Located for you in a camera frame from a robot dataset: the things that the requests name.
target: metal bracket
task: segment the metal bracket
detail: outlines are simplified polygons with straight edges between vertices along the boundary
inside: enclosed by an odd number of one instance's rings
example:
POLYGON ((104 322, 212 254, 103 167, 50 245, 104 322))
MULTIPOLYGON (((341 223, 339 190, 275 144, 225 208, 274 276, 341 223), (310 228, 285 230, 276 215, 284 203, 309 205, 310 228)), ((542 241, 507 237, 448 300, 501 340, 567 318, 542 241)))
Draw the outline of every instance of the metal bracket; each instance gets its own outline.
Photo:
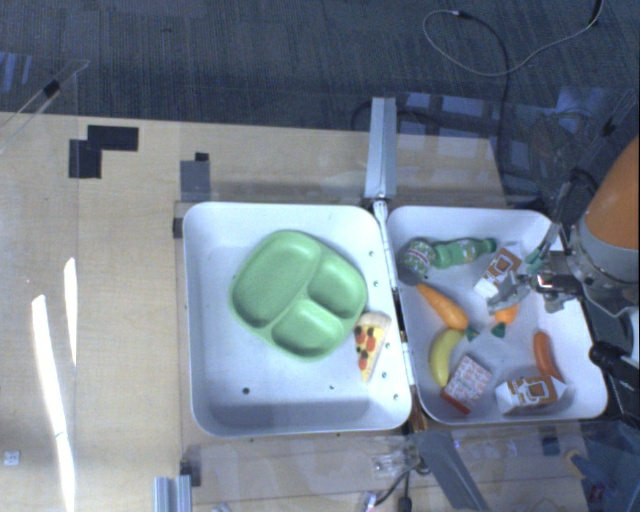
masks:
POLYGON ((191 477, 157 477, 153 482, 154 512, 191 512, 191 477))
POLYGON ((396 195, 396 126, 395 98, 373 98, 365 199, 391 199, 396 195))

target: banana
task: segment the banana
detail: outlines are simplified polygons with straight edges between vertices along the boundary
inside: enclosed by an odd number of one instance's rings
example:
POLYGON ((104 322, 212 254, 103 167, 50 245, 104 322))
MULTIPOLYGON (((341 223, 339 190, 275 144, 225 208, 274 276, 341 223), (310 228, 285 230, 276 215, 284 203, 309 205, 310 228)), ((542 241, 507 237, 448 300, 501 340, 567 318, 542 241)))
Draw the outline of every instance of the banana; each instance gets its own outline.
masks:
POLYGON ((463 331, 455 329, 447 329, 441 333, 431 345, 431 353, 429 354, 429 368, 433 380, 440 387, 445 387, 449 381, 449 358, 451 351, 464 335, 463 331))

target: pizza slice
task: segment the pizza slice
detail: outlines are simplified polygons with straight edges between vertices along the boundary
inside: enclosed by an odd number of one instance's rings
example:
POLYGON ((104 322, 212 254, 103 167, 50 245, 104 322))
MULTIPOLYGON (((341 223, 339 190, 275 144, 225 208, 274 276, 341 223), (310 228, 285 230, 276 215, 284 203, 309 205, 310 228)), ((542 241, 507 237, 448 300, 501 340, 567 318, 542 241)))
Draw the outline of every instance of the pizza slice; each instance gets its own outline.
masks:
POLYGON ((371 378, 390 325, 391 318, 382 313, 365 313, 356 322, 354 334, 358 367, 364 382, 371 378))

